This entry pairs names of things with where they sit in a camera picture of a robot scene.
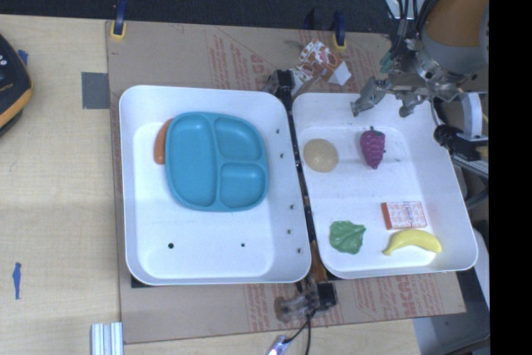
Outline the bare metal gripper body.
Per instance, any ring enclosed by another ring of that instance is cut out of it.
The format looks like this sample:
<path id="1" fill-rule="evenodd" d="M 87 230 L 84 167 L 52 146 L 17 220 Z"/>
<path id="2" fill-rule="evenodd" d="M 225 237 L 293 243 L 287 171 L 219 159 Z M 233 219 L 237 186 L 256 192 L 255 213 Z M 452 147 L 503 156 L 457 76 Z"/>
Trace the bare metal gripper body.
<path id="1" fill-rule="evenodd" d="M 392 61 L 386 88 L 401 99 L 425 97 L 453 101 L 461 86 L 475 75 L 475 69 L 465 73 L 450 71 L 425 53 L 408 53 Z"/>

